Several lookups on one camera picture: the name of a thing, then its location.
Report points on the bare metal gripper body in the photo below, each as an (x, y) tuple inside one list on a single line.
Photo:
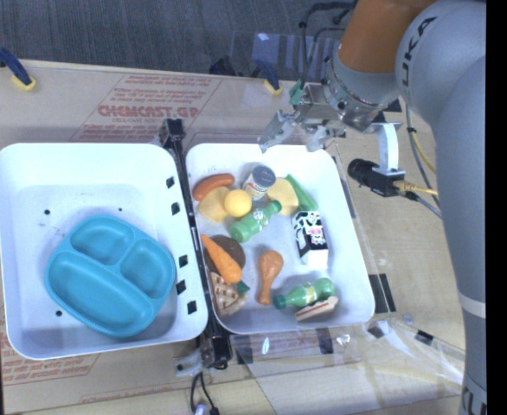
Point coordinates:
[(322, 102)]

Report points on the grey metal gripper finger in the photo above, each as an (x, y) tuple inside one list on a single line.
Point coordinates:
[(279, 128), (320, 134)]

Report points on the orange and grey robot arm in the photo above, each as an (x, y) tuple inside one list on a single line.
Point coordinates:
[(435, 67)]

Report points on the brown cardboard board red print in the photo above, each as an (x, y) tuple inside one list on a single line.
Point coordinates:
[(245, 102)]

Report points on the small can with grey lid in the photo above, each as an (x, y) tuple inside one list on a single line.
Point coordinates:
[(258, 182)]

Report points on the yellow toy food piece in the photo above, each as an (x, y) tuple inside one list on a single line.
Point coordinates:
[(211, 206), (284, 195)]

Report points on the yellow ball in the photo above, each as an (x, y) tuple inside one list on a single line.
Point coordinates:
[(238, 203)]

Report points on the orange sausage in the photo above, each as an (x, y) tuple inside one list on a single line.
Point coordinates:
[(212, 183)]

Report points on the green bottle with yellow label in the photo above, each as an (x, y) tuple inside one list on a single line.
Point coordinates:
[(253, 223), (307, 293)]

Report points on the cow print milk carton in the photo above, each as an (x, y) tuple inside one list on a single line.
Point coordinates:
[(310, 238)]

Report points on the thin black rod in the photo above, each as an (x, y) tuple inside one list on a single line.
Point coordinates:
[(189, 214)]

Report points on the brown round biscuit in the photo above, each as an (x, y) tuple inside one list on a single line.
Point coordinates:
[(234, 249)]

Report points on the orange chicken drumstick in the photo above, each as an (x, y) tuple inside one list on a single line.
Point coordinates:
[(269, 270)]

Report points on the orange carrot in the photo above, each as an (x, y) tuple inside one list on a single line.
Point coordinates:
[(224, 263)]

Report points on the white plastic tray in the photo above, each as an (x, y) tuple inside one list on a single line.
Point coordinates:
[(348, 283), (85, 175)]

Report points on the sandwich slice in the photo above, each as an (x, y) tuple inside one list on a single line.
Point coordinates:
[(318, 310)]

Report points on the slice of pizza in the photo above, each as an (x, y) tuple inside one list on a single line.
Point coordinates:
[(225, 298)]

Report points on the blue divided plate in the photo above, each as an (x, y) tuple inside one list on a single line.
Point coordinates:
[(106, 275)]

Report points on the black cylinder on white bracket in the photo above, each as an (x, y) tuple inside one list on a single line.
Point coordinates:
[(376, 175)]

